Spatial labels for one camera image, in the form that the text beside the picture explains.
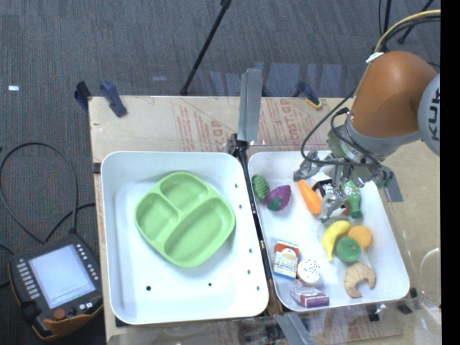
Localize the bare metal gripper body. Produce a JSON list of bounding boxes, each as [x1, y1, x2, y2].
[[326, 129, 384, 193]]

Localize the green bottle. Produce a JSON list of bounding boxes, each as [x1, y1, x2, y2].
[[340, 180, 364, 220]]

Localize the orange carrot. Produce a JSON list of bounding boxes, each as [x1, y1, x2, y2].
[[296, 179, 323, 216]]

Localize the yellow banana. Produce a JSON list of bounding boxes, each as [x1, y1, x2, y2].
[[321, 219, 353, 262]]

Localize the white plastic tray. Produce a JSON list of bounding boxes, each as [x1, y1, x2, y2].
[[100, 150, 270, 326], [247, 150, 411, 313]]

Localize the orange toy fruit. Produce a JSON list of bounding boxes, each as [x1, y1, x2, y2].
[[347, 224, 373, 249]]

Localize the green toy apple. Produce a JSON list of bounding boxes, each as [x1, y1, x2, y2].
[[335, 236, 362, 264]]

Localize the purple toy grapes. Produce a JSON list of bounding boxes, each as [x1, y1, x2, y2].
[[265, 184, 293, 213]]

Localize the white sprinkled cupcake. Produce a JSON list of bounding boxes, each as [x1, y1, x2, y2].
[[296, 259, 322, 287]]

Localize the orange and white carton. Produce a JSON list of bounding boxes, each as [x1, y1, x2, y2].
[[272, 239, 300, 281]]

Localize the green toy grapes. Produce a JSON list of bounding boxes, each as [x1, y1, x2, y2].
[[251, 174, 271, 201]]

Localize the tan toy croissant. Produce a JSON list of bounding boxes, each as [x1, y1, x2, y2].
[[343, 262, 377, 299]]

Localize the pink and maroon packet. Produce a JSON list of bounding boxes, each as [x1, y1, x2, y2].
[[290, 285, 331, 308]]

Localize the green divided plate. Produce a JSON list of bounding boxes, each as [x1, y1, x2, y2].
[[134, 170, 237, 269]]

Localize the brown cardboard board red print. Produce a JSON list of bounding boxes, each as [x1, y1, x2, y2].
[[88, 95, 441, 345]]

